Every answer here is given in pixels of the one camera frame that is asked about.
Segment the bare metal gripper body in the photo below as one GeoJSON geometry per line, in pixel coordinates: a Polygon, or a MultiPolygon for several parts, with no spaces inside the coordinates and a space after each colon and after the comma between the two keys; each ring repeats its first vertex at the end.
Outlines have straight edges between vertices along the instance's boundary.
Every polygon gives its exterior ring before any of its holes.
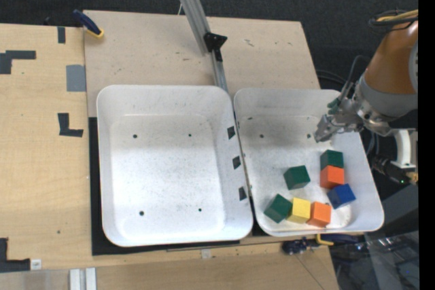
{"type": "Polygon", "coordinates": [[[360,132],[363,128],[383,137],[392,133],[389,125],[392,119],[378,112],[359,92],[351,98],[340,95],[328,103],[327,108],[331,124],[341,127],[338,133],[360,132]]]}

